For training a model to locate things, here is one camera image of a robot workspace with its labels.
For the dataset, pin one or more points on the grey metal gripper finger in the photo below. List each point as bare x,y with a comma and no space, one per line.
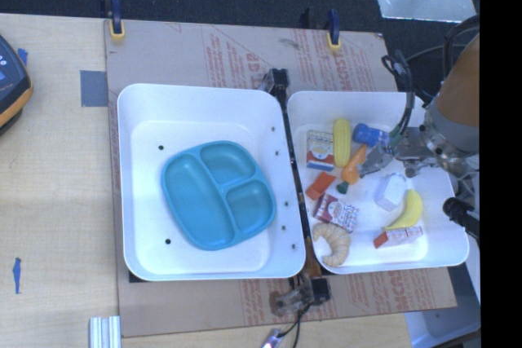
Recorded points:
379,152
373,169

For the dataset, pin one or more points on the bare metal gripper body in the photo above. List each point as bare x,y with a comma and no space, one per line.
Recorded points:
416,152

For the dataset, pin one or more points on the orange carrot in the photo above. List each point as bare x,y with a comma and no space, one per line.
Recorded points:
352,171

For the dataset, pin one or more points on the yellow corn cob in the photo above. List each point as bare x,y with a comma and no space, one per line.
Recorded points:
341,142

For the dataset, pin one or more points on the orange-red block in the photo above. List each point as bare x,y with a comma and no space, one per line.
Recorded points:
320,185

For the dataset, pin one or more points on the yellow banana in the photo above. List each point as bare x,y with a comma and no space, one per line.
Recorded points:
412,210

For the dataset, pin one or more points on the white red blue carton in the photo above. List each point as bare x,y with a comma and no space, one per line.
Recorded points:
319,151

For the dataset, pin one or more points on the red and white packet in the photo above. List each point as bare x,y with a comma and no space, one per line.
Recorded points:
336,212

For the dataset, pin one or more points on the red and white long carton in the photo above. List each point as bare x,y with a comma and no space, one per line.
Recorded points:
397,237

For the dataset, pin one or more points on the beige croissant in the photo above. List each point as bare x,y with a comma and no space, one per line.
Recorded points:
336,240

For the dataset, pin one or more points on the white plastic tray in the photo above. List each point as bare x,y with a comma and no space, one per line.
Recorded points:
155,110
432,232

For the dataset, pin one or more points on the blue divided plate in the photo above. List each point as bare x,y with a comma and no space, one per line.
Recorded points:
195,191

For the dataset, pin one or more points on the brown cardboard board red print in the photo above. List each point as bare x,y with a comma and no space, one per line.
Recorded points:
204,49

